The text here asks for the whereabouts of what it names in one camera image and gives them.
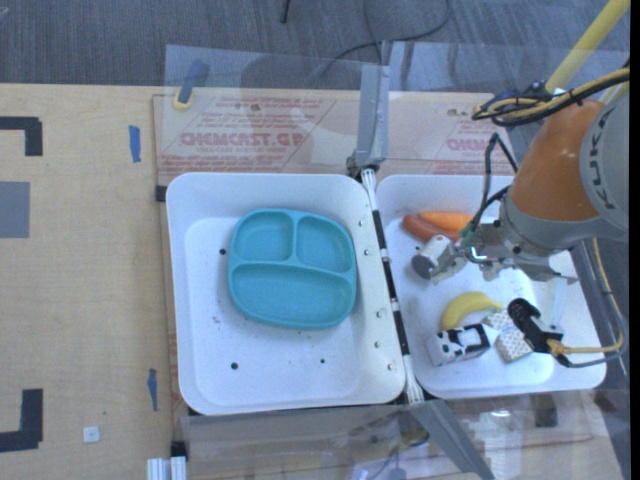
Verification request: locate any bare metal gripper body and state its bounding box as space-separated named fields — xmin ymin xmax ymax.
xmin=464 ymin=220 xmax=562 ymax=283

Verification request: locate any white and grey can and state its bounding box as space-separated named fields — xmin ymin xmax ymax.
xmin=410 ymin=234 xmax=457 ymax=281

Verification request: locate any orange carrot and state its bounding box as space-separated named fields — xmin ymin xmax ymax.
xmin=417 ymin=210 xmax=476 ymax=233

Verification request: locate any yellow banana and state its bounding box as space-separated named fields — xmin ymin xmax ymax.
xmin=439 ymin=290 xmax=504 ymax=331

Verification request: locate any red sausage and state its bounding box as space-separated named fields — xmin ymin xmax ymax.
xmin=402 ymin=214 xmax=462 ymax=244

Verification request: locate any beige waffle biscuit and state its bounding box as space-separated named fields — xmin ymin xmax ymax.
xmin=494 ymin=328 xmax=535 ymax=364
xmin=481 ymin=309 xmax=517 ymax=333

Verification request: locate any thin black and white rod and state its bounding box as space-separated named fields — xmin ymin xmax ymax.
xmin=360 ymin=167 xmax=426 ymax=405

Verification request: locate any black and white carton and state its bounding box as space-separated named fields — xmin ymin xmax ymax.
xmin=425 ymin=322 xmax=493 ymax=368

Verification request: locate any white plastic tray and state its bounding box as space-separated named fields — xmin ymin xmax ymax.
xmin=165 ymin=171 xmax=407 ymax=416
xmin=374 ymin=174 xmax=608 ymax=400

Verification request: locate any blue divided plate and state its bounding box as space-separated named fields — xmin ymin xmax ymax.
xmin=227 ymin=208 xmax=359 ymax=331

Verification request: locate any brown cardboard board red print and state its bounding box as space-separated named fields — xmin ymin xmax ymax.
xmin=152 ymin=87 xmax=624 ymax=422

